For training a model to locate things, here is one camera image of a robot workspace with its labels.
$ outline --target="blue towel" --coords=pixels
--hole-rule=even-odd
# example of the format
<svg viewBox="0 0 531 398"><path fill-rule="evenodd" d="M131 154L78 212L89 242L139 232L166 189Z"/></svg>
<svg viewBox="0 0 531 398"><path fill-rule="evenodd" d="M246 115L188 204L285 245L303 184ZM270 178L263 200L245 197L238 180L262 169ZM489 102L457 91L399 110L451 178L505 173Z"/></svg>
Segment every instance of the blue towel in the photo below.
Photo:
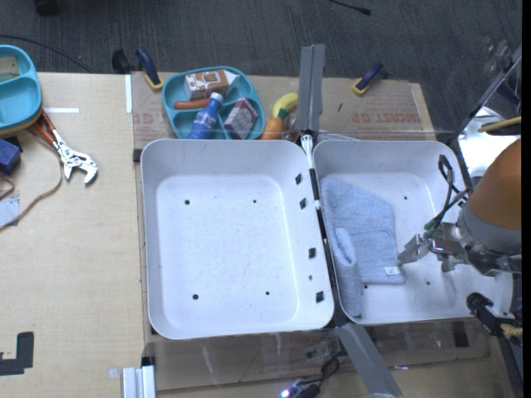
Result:
<svg viewBox="0 0 531 398"><path fill-rule="evenodd" d="M397 265L392 206L335 177L323 178L320 186L341 301L349 315L359 317L364 284L405 281Z"/></svg>

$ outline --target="brown cord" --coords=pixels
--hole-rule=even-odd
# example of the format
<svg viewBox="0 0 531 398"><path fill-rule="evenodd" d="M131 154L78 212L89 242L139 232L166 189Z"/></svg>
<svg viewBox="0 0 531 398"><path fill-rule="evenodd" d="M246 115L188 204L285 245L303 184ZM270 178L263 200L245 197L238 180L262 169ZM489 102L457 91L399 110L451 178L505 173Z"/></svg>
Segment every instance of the brown cord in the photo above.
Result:
<svg viewBox="0 0 531 398"><path fill-rule="evenodd" d="M40 138L38 138L37 136L35 136L37 138L37 141L42 144L43 146L45 146L48 150L50 150L51 152L53 152L54 154L56 154L56 151L55 149L51 149L50 146L48 146L47 143L44 142L44 140L41 140ZM15 181L13 180L12 177L9 177L8 175L6 174L3 174L0 172L0 179L2 179L4 182L8 182L11 186L10 188L6 191L6 192L2 192L2 194L0 194L0 200L2 200L5 196L9 195L10 193L12 193L14 190L15 190ZM61 170L61 160L59 161L59 181L57 182L57 184L52 187L50 190L40 194L39 196L37 196L35 199L33 199L30 204L26 207L26 209L24 209L24 211L22 211L20 214L18 214L16 217L14 217L12 220L8 221L7 223L3 224L0 226L0 231L4 230L6 227L10 226L11 224L17 222L17 221L20 221L24 216L26 216L26 214L39 202L41 201L42 199L44 199L45 197L49 197L50 195L53 195L55 192L57 192L57 190L59 189L61 183L62 183L62 179L63 179L63 173L62 173L62 170Z"/></svg>

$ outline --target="towel tag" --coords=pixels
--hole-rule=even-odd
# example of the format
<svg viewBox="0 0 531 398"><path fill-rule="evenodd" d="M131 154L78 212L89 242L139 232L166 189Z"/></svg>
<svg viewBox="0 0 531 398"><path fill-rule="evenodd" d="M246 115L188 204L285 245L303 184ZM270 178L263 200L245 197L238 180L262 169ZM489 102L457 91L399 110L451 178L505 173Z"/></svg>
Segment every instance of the towel tag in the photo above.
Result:
<svg viewBox="0 0 531 398"><path fill-rule="evenodd" d="M398 267L385 267L385 272L387 275L397 275L400 274L400 269Z"/></svg>

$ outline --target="wooden table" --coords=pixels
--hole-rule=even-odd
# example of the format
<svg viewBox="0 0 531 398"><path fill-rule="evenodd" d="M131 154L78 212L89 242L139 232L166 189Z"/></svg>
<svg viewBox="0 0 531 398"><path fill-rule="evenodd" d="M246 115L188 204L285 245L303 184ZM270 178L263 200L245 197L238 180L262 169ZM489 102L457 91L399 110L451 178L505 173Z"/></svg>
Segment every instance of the wooden table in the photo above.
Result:
<svg viewBox="0 0 531 398"><path fill-rule="evenodd" d="M120 397L121 368L139 366L147 330L140 269L144 238L139 237L133 117L126 109L125 80L122 75L53 73L39 78L44 107L55 109L51 117L58 131L72 148L96 161L99 174L85 187L84 174L73 172L18 226L0 232L3 358L15 357L18 333L35 335L33 367L23 375L0 376L0 396ZM271 106L267 96L273 93L267 94L266 85L276 92L279 82L264 77L258 82L264 106ZM13 176L23 209L56 183L60 171L57 158L29 133L18 138L22 163ZM397 382L406 396L471 396L473 391L473 396L511 397L499 346L488 340L488 357L398 370ZM271 397L284 386L278 381L160 395ZM323 398L365 393L353 373L334 376L325 386Z"/></svg>

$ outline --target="blue divided tray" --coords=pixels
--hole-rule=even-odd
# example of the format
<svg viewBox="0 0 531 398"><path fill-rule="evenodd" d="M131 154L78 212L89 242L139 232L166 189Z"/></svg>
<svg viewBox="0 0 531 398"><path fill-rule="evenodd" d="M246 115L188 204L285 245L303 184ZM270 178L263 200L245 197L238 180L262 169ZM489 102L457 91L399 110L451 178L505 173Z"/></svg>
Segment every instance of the blue divided tray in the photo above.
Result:
<svg viewBox="0 0 531 398"><path fill-rule="evenodd" d="M0 45L0 58L15 56L18 76L0 81L0 137L26 129L39 117L41 84L30 56L15 46Z"/></svg>
<svg viewBox="0 0 531 398"><path fill-rule="evenodd" d="M246 139L252 140L259 138L264 131L264 127L266 126L266 117L264 116L264 108L262 107L262 103L260 102L258 94L256 93L252 83L243 74L243 72L230 66L213 66L210 68L188 70L186 72L173 75L167 79L163 87L163 105L175 135L178 138L186 138L192 129L193 120L196 118L197 112L200 110L173 108L173 103L176 100L188 100L183 87L184 77L188 74L203 72L205 70L228 70L240 76L236 86L223 100L222 106L217 115L216 131L212 134L211 138L231 139L231 136L223 128L223 123L231 112L232 106L234 106L236 101L241 97L245 97L247 100L249 100L249 103L253 108L255 108L256 113L258 114L258 118L253 124Z"/></svg>

